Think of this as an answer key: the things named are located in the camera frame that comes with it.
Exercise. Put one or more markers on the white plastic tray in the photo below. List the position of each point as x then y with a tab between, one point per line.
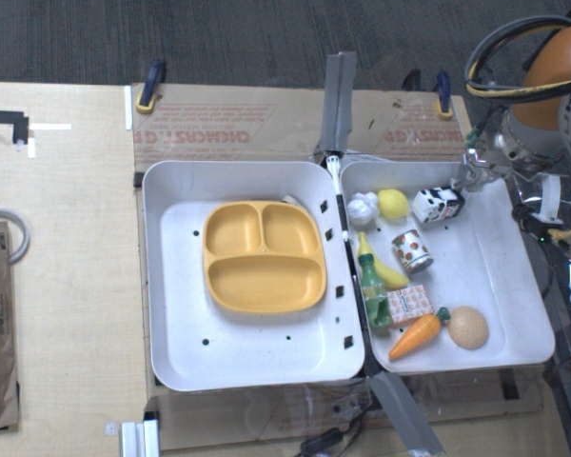
495	274
247	350

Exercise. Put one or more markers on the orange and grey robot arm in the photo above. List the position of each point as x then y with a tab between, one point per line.
549	74

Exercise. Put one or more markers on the white garlic bulb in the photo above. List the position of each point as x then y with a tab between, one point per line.
361	210

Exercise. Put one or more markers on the black cylinder on white bracket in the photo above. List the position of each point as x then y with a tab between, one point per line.
550	198

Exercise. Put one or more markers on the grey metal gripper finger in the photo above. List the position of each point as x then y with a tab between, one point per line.
481	183
461	179

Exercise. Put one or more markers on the black and white milk carton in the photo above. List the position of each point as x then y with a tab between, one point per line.
437	205

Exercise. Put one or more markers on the yellow divided plate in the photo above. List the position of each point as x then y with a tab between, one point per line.
264	279

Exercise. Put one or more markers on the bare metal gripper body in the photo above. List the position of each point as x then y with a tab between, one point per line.
489	160

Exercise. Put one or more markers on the yellow banana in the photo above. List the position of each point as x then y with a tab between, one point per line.
391	276

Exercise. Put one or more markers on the white can with red print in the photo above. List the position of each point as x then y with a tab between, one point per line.
412	251

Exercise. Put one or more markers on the yellow lemon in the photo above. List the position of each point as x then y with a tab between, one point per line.
393	204

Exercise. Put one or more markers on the orange carrot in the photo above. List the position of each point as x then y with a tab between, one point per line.
414	336

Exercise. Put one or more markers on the green plastic bottle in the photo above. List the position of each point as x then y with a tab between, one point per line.
374	288

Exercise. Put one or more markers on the orange printed carton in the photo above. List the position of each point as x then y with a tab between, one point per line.
410	304

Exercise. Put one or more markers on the brown cardboard board red print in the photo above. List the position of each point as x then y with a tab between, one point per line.
247	126

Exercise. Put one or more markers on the beige egg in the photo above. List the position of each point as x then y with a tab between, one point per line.
468	327

